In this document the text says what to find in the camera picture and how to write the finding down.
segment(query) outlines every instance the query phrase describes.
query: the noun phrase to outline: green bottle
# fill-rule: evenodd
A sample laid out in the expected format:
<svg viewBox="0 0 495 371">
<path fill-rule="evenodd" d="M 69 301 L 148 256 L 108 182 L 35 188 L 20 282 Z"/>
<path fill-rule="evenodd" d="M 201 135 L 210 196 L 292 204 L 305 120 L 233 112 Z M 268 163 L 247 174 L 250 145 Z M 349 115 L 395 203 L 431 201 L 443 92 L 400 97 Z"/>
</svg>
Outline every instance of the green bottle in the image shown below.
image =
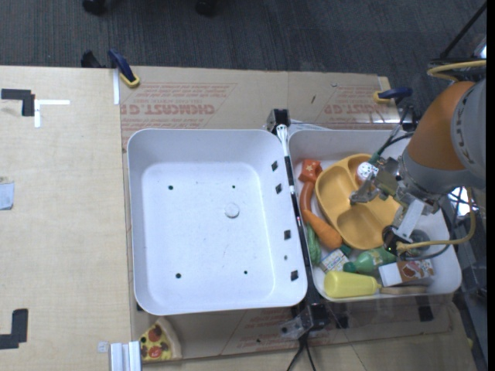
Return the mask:
<svg viewBox="0 0 495 371">
<path fill-rule="evenodd" d="M 395 261 L 397 261 L 396 256 L 380 246 L 361 252 L 355 261 L 345 263 L 343 270 L 345 272 L 373 274 L 378 270 L 379 266 L 394 263 Z"/>
</svg>

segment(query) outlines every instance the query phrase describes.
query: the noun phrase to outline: black tape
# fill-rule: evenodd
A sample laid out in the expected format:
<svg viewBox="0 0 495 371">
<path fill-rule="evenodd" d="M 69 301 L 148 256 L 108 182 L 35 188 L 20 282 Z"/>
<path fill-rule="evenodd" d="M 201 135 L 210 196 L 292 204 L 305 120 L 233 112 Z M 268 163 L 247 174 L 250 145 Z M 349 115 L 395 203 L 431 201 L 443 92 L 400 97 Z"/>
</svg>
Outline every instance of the black tape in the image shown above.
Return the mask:
<svg viewBox="0 0 495 371">
<path fill-rule="evenodd" d="M 12 313 L 10 334 L 0 335 L 0 349 L 16 349 L 20 342 L 28 340 L 28 310 L 16 309 Z"/>
<path fill-rule="evenodd" d="M 31 90 L 2 89 L 2 99 L 22 100 L 23 117 L 34 117 L 34 97 Z"/>
</svg>

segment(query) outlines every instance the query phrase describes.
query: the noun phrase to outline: pizza slice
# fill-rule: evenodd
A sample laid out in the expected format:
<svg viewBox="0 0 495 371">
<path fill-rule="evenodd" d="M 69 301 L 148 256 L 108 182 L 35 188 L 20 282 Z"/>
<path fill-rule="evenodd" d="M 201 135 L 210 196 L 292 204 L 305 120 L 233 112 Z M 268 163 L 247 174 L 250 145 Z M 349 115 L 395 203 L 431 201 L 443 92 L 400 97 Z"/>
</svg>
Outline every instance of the pizza slice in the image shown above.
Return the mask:
<svg viewBox="0 0 495 371">
<path fill-rule="evenodd" d="M 139 338 L 142 362 L 162 362 L 182 358 L 177 334 L 168 320 L 159 317 Z"/>
</svg>

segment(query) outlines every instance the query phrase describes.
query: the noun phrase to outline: yellow mustard bottle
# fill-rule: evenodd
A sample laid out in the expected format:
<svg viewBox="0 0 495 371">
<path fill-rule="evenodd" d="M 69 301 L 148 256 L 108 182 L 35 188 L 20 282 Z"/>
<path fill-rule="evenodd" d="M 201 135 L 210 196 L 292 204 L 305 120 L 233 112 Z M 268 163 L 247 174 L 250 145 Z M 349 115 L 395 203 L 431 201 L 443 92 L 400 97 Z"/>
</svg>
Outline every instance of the yellow mustard bottle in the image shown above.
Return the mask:
<svg viewBox="0 0 495 371">
<path fill-rule="evenodd" d="M 328 271 L 323 281 L 326 295 L 332 298 L 373 295 L 381 284 L 372 277 L 353 272 Z"/>
</svg>

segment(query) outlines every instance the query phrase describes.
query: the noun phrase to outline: black wheel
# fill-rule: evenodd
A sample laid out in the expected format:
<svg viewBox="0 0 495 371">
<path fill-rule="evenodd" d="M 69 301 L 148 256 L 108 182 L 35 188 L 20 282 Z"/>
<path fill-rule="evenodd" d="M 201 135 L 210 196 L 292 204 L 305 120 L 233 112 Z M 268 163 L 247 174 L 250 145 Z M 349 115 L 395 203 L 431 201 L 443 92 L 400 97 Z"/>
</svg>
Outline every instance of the black wheel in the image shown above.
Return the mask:
<svg viewBox="0 0 495 371">
<path fill-rule="evenodd" d="M 84 0 L 83 7 L 91 14 L 100 15 L 104 10 L 105 0 Z"/>
<path fill-rule="evenodd" d="M 198 0 L 196 12 L 200 15 L 213 16 L 217 0 Z"/>
</svg>

